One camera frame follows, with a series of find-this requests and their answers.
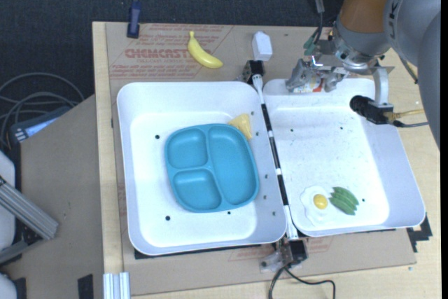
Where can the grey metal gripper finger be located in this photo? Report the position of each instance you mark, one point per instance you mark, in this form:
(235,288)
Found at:
(295,76)
(333,80)

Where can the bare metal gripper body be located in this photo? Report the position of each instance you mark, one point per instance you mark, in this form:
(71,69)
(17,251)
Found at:
(351,63)

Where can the white and orange can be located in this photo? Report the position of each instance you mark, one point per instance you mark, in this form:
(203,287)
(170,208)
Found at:
(309,84)

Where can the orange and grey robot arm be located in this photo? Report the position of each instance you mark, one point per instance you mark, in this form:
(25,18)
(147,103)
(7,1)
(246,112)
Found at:
(402,10)

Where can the white carton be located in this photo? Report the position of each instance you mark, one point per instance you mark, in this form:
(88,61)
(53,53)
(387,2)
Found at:
(262,45)

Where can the yellow cheese wedge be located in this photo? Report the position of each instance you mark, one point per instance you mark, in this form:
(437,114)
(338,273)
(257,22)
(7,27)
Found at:
(243,122)

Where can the white plastic tray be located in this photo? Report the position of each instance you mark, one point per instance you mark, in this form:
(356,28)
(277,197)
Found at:
(196,234)
(325,150)

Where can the thin black and white rod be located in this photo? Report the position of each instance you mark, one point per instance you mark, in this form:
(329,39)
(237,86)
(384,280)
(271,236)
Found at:
(274,150)

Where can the yellow banana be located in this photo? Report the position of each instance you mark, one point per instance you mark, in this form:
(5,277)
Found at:
(201,54)

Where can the blue divided plate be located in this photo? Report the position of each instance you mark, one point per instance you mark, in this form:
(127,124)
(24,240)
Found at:
(227,164)

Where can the green pea pods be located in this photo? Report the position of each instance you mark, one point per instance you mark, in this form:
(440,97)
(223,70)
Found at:
(344,201)

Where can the white and yellow fried egg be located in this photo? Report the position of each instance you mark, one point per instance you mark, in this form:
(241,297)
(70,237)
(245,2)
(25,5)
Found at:
(315,206)

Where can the brown cardboard board red print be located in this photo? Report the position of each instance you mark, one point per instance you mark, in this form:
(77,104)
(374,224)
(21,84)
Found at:
(168,56)

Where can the black cylinder on white bracket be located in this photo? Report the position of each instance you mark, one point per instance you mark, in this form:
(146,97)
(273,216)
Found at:
(371,110)

